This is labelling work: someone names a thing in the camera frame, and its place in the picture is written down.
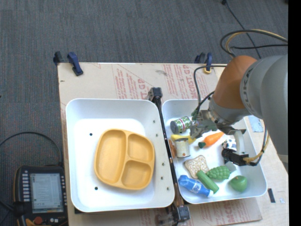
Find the green can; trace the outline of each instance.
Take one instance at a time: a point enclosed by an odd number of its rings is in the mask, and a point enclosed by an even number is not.
[[[181,117],[170,122],[171,131],[176,134],[187,130],[191,125],[191,120],[188,116]]]

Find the yellow plate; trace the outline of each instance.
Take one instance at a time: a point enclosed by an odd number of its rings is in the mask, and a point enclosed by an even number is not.
[[[102,182],[125,189],[145,188],[152,178],[155,149],[145,136],[109,129],[99,138],[94,171]]]

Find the table top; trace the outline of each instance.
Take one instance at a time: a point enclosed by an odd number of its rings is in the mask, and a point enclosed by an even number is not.
[[[75,213],[70,198],[69,158],[66,129],[66,105],[75,98],[146,99],[153,87],[162,89],[163,101],[169,99],[196,99],[193,72],[200,64],[140,64],[140,63],[82,63],[84,73],[76,76],[72,64],[57,66],[61,103],[64,163],[68,198],[69,225],[156,225],[155,218],[164,216],[164,209],[142,209],[105,211],[96,213]],[[211,73],[197,72],[197,82],[204,97],[215,89],[223,68],[216,67]],[[263,132],[253,132],[249,120],[246,125],[254,147],[260,151]],[[262,156],[261,167],[270,194],[263,196],[189,204],[190,219],[179,225],[289,225],[288,174],[277,156],[272,142]]]

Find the blue bottle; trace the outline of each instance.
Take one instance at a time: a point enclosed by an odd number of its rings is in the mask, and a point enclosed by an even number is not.
[[[200,181],[181,175],[178,179],[179,185],[187,188],[194,194],[204,194],[208,198],[213,195],[213,191],[207,189]]]

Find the can label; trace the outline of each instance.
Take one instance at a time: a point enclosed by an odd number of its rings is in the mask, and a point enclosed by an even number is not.
[[[181,139],[176,140],[175,148],[177,151],[177,157],[190,156],[188,138],[181,138]]]
[[[186,129],[189,128],[190,125],[191,125],[191,121],[190,121],[189,117],[184,116],[177,120],[171,121],[170,129],[174,134],[176,134],[176,133],[185,131]]]

